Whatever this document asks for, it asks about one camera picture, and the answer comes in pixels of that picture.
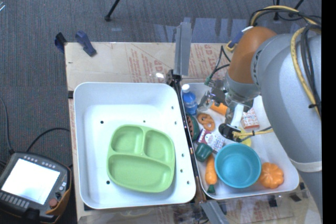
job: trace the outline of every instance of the gray carpet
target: gray carpet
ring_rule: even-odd
[[[172,42],[180,22],[192,22],[192,42],[227,43],[245,28],[251,14],[276,0],[121,0],[106,22],[115,0],[0,0],[0,97],[9,136],[16,151],[25,151],[37,135],[53,127],[69,128],[64,54],[54,45],[61,32],[69,42],[78,30],[91,41]],[[280,0],[294,8],[300,0]],[[298,10],[321,17],[322,0],[304,0]],[[293,33],[305,23],[260,19],[277,33]],[[0,108],[0,160],[7,161],[5,112]],[[31,148],[70,165],[69,132],[52,131]],[[0,212],[0,223],[21,223]],[[74,194],[58,222],[77,223]]]

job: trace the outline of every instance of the green plate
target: green plate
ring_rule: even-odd
[[[123,125],[112,135],[107,174],[119,186],[158,193],[171,185],[175,147],[165,133],[141,125]]]

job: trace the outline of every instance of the pretzel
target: pretzel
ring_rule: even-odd
[[[215,128],[215,121],[213,118],[206,113],[200,113],[197,115],[198,122],[203,125],[203,128],[207,131],[213,131]]]

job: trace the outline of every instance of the bottle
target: bottle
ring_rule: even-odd
[[[190,91],[189,84],[185,84],[182,86],[182,100],[185,112],[192,116],[195,116],[198,104],[195,94]]]

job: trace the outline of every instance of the teal bowl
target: teal bowl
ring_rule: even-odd
[[[218,177],[226,185],[246,188],[253,185],[261,173],[258,154],[249,146],[239,143],[225,145],[215,156]]]

